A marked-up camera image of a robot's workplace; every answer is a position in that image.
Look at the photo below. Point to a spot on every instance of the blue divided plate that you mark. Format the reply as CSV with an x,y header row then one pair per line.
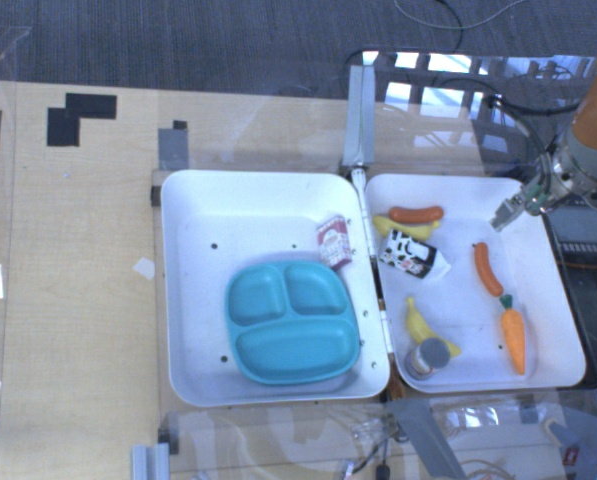
x,y
293,343

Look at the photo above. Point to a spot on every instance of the orange carrot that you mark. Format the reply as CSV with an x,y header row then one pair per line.
x,y
514,335

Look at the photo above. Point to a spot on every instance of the black and white milk carton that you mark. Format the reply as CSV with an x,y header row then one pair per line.
x,y
408,255

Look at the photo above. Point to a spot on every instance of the small grey-topped can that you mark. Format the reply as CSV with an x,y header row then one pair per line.
x,y
428,359

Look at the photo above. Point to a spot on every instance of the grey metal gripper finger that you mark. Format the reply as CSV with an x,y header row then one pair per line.
x,y
501,220
514,204

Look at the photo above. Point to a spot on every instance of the orange sausage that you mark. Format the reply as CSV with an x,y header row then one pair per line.
x,y
416,214
487,270

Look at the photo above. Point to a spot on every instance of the white plastic tray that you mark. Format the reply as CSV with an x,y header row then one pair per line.
x,y
458,313
203,288

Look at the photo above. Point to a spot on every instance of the yellow banana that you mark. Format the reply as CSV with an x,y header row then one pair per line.
x,y
390,227
418,324

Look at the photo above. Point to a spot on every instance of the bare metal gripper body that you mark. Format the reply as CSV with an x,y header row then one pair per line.
x,y
553,185

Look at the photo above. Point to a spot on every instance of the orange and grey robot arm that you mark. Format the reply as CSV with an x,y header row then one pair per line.
x,y
595,118

